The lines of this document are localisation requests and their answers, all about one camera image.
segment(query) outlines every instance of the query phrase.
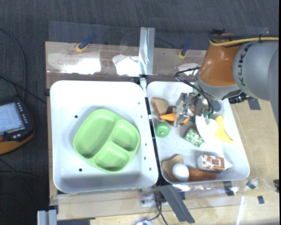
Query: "digital display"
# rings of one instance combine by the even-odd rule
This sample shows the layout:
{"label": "digital display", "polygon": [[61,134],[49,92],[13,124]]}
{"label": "digital display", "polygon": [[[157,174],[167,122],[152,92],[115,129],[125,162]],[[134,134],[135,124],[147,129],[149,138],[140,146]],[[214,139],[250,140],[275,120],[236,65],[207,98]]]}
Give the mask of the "digital display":
{"label": "digital display", "polygon": [[12,130],[25,129],[15,103],[0,106],[0,135]]}

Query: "white tray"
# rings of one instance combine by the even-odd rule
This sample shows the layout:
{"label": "white tray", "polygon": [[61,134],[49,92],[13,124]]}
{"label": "white tray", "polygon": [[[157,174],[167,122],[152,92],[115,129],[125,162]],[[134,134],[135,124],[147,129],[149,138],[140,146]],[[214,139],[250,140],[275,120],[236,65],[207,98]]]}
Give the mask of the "white tray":
{"label": "white tray", "polygon": [[[122,188],[147,188],[158,169],[143,91],[132,82],[58,81],[50,89],[53,181],[64,193]],[[86,117],[97,108],[109,109],[134,124],[139,148],[119,173],[103,172],[73,149],[73,138]]]}
{"label": "white tray", "polygon": [[[161,120],[159,120],[151,103],[151,98],[163,98],[169,102],[169,105],[176,105],[181,92],[192,92],[192,88],[182,82],[151,82],[147,86],[147,94],[154,125]],[[205,126],[205,119],[203,116],[196,117],[198,131],[200,134],[202,133],[202,138],[205,139],[199,147],[196,147],[183,139],[183,135],[189,127],[195,128],[195,125],[190,121],[180,127],[170,126],[170,133],[165,138],[156,137],[160,164],[162,164],[163,161],[172,158],[174,155],[180,155],[189,168],[196,168],[197,158],[201,154],[207,154],[223,157],[233,165],[231,168],[226,169],[221,173],[217,173],[217,178],[215,180],[179,182],[181,184],[207,181],[243,180],[248,177],[250,173],[249,162],[244,151],[229,101],[226,99],[219,102],[221,104],[221,110],[217,112],[217,115],[221,114],[223,116],[224,129],[230,138],[234,140],[233,143],[221,142],[214,138],[214,135],[208,130],[208,126]],[[169,183],[177,183],[177,181],[170,180],[163,170],[162,173],[163,177]]]}

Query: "gray carpet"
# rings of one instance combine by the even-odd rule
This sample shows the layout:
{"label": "gray carpet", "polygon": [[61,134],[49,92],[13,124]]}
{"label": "gray carpet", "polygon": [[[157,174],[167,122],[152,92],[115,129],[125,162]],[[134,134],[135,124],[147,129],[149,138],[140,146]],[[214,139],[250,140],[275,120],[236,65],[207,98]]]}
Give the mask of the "gray carpet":
{"label": "gray carpet", "polygon": [[[24,65],[15,42],[0,30],[0,74],[18,85],[20,97],[27,78],[24,101],[36,126],[31,141],[0,155],[0,171],[37,176],[0,175],[0,225],[33,225],[37,210],[48,209],[49,190],[38,178],[48,182],[44,43],[54,38],[50,21],[154,27],[160,34],[156,45],[169,48],[191,33],[191,48],[206,49],[202,38],[212,28],[278,35],[279,0],[0,0],[0,27],[14,35],[25,56]],[[13,95],[11,84],[0,78],[0,99]]]}

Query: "blue clamp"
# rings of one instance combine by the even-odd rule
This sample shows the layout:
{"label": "blue clamp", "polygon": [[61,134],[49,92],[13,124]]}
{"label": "blue clamp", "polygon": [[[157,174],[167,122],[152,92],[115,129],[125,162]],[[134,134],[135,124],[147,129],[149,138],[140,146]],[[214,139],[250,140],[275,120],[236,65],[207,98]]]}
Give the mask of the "blue clamp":
{"label": "blue clamp", "polygon": [[76,50],[81,53],[88,47],[88,44],[91,43],[91,41],[94,40],[95,38],[96,38],[96,35],[94,33],[89,35],[81,43],[77,44]]}
{"label": "blue clamp", "polygon": [[186,43],[185,43],[185,45],[184,45],[184,47],[180,50],[180,52],[179,52],[179,58],[182,58],[182,59],[184,59],[185,57],[186,57],[186,51],[187,51],[187,49],[189,48],[189,45],[191,44],[191,40],[188,38],[187,40],[186,40]]}

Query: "white egg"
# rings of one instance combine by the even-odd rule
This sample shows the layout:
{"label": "white egg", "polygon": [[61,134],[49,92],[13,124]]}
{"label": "white egg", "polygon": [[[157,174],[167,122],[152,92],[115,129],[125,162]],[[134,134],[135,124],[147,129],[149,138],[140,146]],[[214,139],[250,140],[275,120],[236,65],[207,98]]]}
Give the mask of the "white egg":
{"label": "white egg", "polygon": [[180,181],[188,181],[189,171],[188,167],[183,163],[176,163],[173,166],[173,175]]}

